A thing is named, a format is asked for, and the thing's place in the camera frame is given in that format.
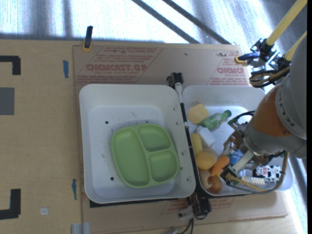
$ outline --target orange carrot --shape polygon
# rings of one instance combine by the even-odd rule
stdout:
[[[217,175],[229,163],[229,157],[226,155],[220,155],[214,166],[210,169],[211,176]]]

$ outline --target green bottle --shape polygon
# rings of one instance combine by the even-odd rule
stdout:
[[[232,115],[230,110],[223,113],[216,113],[201,121],[200,125],[207,127],[209,130],[219,126],[226,118]]]

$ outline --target gray square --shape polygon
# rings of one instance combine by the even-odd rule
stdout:
[[[0,115],[14,115],[15,88],[0,87]]]

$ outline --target yellow pole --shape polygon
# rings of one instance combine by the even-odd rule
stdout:
[[[287,29],[290,23],[295,19],[303,7],[307,4],[308,0],[297,0],[287,14],[283,17],[282,21],[273,30],[270,36],[266,39],[266,43],[269,46],[273,46],[275,41],[280,37],[280,35]]]
[[[290,48],[290,50],[287,51],[287,53],[284,55],[284,59],[285,59],[286,61],[291,61],[291,60],[292,60],[293,54],[294,54],[294,52],[295,52],[297,46],[298,46],[299,43],[302,41],[302,39],[303,39],[304,37],[306,37],[306,35],[307,35],[307,31],[298,39],[298,41]]]

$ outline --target green divided plate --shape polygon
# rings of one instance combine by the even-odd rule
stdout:
[[[121,180],[132,188],[146,188],[173,179],[179,171],[175,146],[157,124],[117,130],[111,140],[113,160]]]

